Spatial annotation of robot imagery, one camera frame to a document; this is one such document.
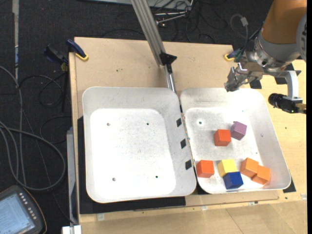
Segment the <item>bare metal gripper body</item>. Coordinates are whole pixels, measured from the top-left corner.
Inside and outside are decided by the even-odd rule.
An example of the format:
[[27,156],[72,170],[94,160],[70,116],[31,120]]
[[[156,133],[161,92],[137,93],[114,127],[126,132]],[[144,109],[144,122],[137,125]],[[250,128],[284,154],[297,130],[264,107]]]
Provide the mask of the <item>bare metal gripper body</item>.
[[248,51],[237,65],[237,81],[252,82],[262,79],[264,75],[280,77],[291,62],[291,58],[276,58],[265,51]]

